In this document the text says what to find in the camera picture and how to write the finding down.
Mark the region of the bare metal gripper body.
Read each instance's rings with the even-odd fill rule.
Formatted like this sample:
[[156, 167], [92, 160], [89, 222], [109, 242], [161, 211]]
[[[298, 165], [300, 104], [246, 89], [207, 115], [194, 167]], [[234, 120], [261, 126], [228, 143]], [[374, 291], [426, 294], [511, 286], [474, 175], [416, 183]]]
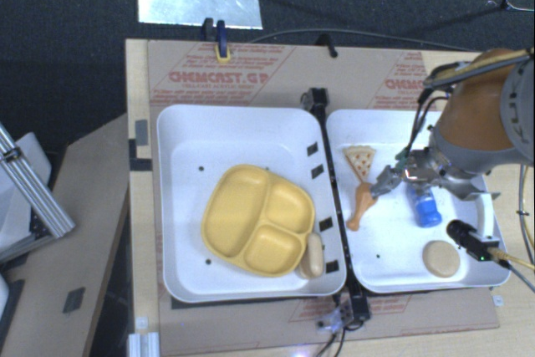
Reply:
[[451, 163], [437, 149], [411, 150], [402, 168], [402, 177], [416, 187], [443, 187], [450, 169]]

